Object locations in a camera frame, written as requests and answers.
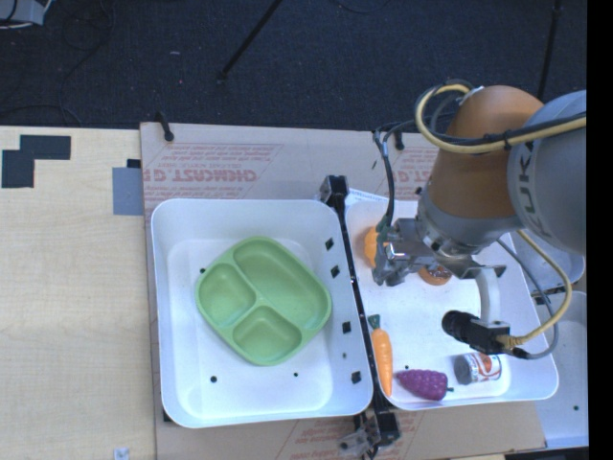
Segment white and orange can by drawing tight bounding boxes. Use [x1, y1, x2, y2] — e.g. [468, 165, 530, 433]
[452, 352, 504, 386]

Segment orange doughnut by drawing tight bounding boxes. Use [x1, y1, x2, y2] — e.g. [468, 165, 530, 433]
[418, 264, 453, 288]

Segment white plastic tray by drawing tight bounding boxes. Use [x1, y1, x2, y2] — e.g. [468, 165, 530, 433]
[150, 197, 375, 429]
[345, 193, 560, 412]

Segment black block with thin wires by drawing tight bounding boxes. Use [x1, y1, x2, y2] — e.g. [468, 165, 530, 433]
[319, 174, 350, 206]
[352, 408, 402, 450]

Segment green divided plate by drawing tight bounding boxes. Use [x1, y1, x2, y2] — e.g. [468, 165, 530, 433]
[193, 235, 333, 368]

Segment black cylinder on white bracket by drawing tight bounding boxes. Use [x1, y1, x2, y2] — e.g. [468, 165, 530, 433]
[441, 264, 511, 357]

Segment orange round toy fruit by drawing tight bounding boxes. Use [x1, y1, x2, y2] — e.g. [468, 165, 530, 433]
[363, 225, 385, 268]

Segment purple grapes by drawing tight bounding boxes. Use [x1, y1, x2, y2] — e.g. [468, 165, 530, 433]
[394, 368, 455, 403]

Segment orange carrot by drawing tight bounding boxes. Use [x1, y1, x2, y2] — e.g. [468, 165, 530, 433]
[366, 313, 395, 399]

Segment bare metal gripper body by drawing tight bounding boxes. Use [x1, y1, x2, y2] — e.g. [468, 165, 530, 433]
[381, 218, 475, 273]

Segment brown cardboard board red print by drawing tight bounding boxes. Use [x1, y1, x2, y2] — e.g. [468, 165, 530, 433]
[139, 121, 548, 460]

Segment thin black rod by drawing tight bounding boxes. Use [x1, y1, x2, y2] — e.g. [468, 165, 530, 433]
[333, 194, 390, 419]

